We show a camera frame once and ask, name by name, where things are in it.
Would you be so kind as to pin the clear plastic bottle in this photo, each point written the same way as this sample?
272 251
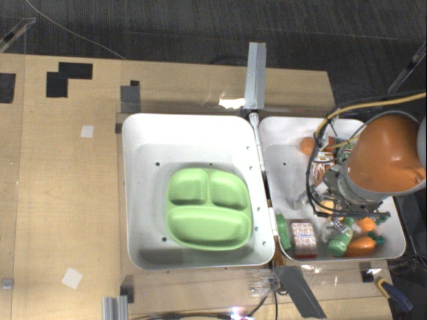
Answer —
328 230

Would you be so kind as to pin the brown biscuit packet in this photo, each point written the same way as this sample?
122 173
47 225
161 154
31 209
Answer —
303 238

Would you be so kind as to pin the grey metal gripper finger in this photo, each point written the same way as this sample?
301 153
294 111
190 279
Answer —
300 201

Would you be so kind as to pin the white plastic tray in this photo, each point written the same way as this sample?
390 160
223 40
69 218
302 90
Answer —
290 175
143 195

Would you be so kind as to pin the green divided plate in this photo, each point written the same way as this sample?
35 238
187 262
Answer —
207 225

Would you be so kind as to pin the red and green packet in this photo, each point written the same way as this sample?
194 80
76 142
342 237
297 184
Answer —
343 152

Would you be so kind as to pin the green bottle with label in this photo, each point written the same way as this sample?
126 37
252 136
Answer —
340 242

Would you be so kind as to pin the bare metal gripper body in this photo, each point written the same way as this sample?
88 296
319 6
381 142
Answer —
332 178

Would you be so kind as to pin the large orange carrot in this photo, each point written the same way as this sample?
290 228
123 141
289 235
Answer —
360 245

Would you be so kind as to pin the thin black and white rod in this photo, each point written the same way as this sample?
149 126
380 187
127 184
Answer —
260 145

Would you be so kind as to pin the small orange carrot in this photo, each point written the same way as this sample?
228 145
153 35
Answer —
366 224

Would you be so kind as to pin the white and red carton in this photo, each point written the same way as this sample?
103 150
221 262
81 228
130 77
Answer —
321 170

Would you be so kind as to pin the flat green bottle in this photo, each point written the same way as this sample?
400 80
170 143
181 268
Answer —
283 232

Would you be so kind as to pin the yellow bread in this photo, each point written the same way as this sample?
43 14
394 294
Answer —
328 205

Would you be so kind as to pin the orange ball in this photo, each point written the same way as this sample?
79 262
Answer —
307 145

